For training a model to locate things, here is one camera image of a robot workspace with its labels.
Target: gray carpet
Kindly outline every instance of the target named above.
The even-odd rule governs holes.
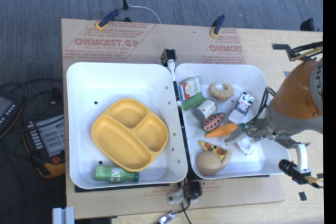
[[[210,26],[221,14],[224,26],[299,30],[313,18],[323,31],[323,0],[127,0],[157,13],[163,24]],[[101,19],[122,0],[0,0],[0,85],[38,78],[61,78],[61,19]],[[157,23],[148,10],[121,10],[116,18]],[[29,94],[60,87],[56,81],[29,84]],[[9,86],[0,90],[12,91]],[[14,90],[22,96],[22,89]],[[47,111],[44,101],[31,103],[27,115]],[[16,123],[13,129],[19,129]],[[51,210],[64,207],[64,177],[44,179],[30,163],[20,133],[0,140],[0,223],[51,223]]]

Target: soda bottle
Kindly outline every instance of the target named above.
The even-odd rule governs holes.
[[[121,167],[96,166],[95,180],[107,181],[112,183],[122,183],[124,181],[139,181],[139,173],[128,172]]]

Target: toy can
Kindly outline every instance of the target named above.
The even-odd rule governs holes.
[[[206,99],[202,104],[193,111],[194,116],[201,122],[217,111],[217,105],[211,99]]]

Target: toy carrot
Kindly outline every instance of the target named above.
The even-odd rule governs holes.
[[[226,123],[223,126],[220,126],[211,132],[205,134],[205,137],[219,137],[219,136],[226,136],[230,135],[234,130],[238,128],[236,123],[230,122]]]

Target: yellow plate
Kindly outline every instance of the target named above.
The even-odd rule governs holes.
[[[147,106],[121,99],[109,106],[91,130],[95,144],[117,165],[138,172],[149,166],[169,139],[165,123]]]

